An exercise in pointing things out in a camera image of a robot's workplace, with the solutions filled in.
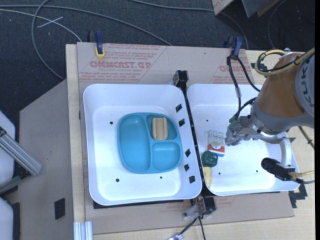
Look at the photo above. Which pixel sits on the white plastic tray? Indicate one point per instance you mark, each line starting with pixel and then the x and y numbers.
pixel 140 184
pixel 245 169

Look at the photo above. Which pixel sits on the thin black rod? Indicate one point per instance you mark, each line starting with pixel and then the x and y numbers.
pixel 191 119

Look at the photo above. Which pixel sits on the toy hot dog bun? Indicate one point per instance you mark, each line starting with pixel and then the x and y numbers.
pixel 159 128

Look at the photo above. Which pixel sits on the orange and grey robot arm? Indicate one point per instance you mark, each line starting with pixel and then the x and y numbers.
pixel 280 94

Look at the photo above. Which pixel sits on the yellow toy food piece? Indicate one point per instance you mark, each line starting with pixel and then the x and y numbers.
pixel 207 176

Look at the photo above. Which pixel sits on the blue divided plate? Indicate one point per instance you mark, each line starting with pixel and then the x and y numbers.
pixel 135 144

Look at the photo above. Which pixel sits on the green round toy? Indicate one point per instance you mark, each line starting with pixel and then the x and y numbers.
pixel 209 158

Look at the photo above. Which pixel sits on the brown cardboard board red print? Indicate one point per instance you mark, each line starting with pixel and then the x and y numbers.
pixel 155 61

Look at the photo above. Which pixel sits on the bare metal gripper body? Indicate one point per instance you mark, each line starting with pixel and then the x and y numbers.
pixel 241 130

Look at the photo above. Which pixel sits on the black cylinder on white bracket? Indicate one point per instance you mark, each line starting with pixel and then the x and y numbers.
pixel 273 166

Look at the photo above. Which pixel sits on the white red blue carton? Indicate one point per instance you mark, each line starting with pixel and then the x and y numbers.
pixel 216 142

